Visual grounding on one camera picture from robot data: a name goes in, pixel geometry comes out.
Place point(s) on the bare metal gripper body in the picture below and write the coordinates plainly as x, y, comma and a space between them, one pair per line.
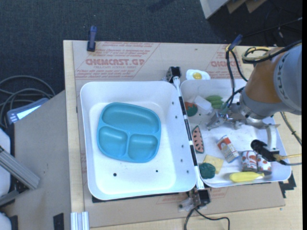
239, 118

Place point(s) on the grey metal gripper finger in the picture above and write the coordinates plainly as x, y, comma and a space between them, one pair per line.
218, 116
214, 124

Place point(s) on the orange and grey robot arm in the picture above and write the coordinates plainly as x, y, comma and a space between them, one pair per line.
268, 85

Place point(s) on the white plastic tray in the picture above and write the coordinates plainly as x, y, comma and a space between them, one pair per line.
239, 133
134, 176

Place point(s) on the green pea pods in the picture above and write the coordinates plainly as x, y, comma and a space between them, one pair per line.
214, 101

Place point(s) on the red watermelon slice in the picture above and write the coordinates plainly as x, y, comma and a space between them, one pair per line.
198, 140

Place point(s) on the red and white carton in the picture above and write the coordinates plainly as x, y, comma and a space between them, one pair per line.
227, 148

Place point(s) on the red strawberry with green leaves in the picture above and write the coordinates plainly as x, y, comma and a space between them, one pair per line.
192, 109

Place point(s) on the thin black and white rod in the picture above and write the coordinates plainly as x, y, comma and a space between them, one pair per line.
190, 140

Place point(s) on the yellow cheese slice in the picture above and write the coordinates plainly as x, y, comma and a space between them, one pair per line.
214, 162

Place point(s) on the red and white tomato can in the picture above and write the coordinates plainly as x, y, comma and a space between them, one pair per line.
263, 165
249, 161

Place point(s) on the white and yellow fried egg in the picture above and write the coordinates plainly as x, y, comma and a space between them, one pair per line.
197, 75

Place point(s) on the dark green broccoli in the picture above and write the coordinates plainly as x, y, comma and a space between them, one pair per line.
207, 171

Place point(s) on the yellow banana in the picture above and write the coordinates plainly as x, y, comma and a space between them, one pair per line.
244, 176

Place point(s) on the blue divided plate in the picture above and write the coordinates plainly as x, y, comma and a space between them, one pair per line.
127, 118

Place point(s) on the brown cardboard board red print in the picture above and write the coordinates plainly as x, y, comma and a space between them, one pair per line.
124, 61

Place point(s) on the black cylinder on white bracket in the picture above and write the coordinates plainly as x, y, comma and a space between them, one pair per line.
262, 150

